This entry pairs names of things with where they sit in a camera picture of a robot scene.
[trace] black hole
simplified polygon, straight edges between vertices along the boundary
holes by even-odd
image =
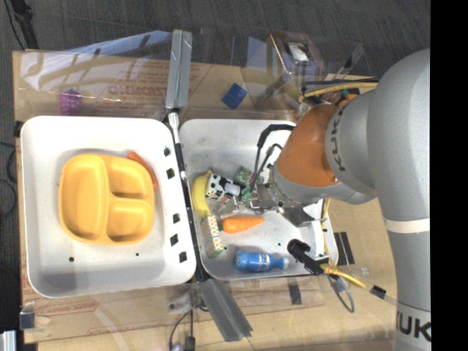
[[[170,245],[173,246],[178,242],[178,236],[177,234],[174,234],[172,237],[170,237]]]
[[[171,179],[173,176],[175,176],[174,169],[170,168],[166,170],[167,178]]]
[[[187,253],[185,251],[178,254],[178,261],[180,263],[183,263],[185,260],[187,260]]]

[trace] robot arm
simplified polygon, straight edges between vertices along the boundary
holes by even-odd
[[[274,196],[294,204],[378,197],[396,267],[398,351],[431,349],[429,75],[428,49],[344,107],[312,108],[272,170]]]

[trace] blue block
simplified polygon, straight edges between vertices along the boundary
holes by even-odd
[[[225,103],[229,108],[236,109],[239,104],[242,103],[244,97],[246,97],[247,91],[240,87],[237,83],[234,83],[227,94],[222,98],[222,102]]]

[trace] white plastic tray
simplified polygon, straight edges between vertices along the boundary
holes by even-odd
[[[181,127],[181,142],[183,144],[186,174],[189,182],[211,169],[213,173],[232,179],[236,170],[243,165],[253,170],[257,141],[260,133],[270,124],[291,124],[289,121],[260,121],[260,120],[228,120],[228,119],[193,119]],[[260,155],[260,163],[265,152],[274,143],[281,146],[286,142],[289,132],[278,131],[270,133]],[[274,163],[279,155],[275,150],[268,160]],[[262,176],[268,179],[269,169],[265,167]],[[216,206],[212,200],[210,206]],[[321,205],[307,207],[307,212],[319,219]],[[294,276],[307,273],[303,264],[294,261],[287,251],[287,244],[297,238],[308,244],[313,240],[312,229],[297,228],[288,222],[281,214],[269,211],[263,214],[265,222],[250,230],[237,234],[221,232],[222,243],[227,248],[216,258],[210,259],[204,252],[200,217],[195,214],[198,242],[201,250],[202,263],[207,272],[216,279],[250,279],[273,276]],[[327,228],[332,231],[327,220]],[[265,273],[241,272],[234,268],[234,255],[237,250],[247,252],[267,252],[275,257],[286,257],[290,264],[287,270],[274,269]]]
[[[28,275],[38,293],[52,298],[96,294],[181,284],[192,277],[195,253],[173,138],[164,124],[142,118],[40,116],[24,124],[21,150]],[[126,156],[130,150],[152,166],[159,182],[148,237],[126,246],[70,238],[58,215],[65,162],[85,152]],[[171,169],[175,175],[168,178]]]

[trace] yellow bowl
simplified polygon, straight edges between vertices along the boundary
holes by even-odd
[[[93,244],[132,244],[154,221],[154,189],[148,171],[123,157],[80,154],[61,174],[58,212],[68,235]]]

